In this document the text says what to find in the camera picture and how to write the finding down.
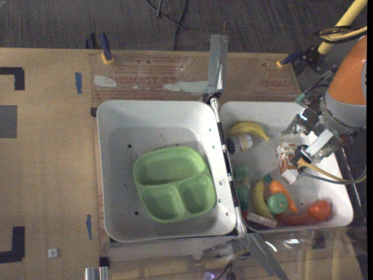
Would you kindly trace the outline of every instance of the toy banana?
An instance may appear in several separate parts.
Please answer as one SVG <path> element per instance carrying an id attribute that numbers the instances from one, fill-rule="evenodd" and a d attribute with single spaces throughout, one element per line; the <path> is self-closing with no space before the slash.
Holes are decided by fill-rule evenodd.
<path id="1" fill-rule="evenodd" d="M 271 212 L 269 211 L 264 200 L 264 188 L 264 181 L 259 180 L 257 184 L 254 186 L 254 189 L 252 190 L 252 204 L 258 215 L 276 221 L 276 219 L 272 216 Z"/>
<path id="2" fill-rule="evenodd" d="M 236 123 L 232 127 L 230 131 L 230 136 L 235 136 L 235 135 L 240 135 L 240 134 L 254 134 L 266 140 L 269 140 L 269 137 L 265 134 L 263 127 L 252 121 L 241 121 L 241 122 Z"/>

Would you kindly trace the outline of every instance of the green divided plate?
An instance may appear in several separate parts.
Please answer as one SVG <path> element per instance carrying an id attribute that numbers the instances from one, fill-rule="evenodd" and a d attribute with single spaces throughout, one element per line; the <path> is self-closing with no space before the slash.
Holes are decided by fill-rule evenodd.
<path id="1" fill-rule="evenodd" d="M 209 168 L 192 148 L 175 146 L 146 153 L 137 158 L 133 177 L 141 203 L 158 222 L 194 218 L 215 206 Z"/>

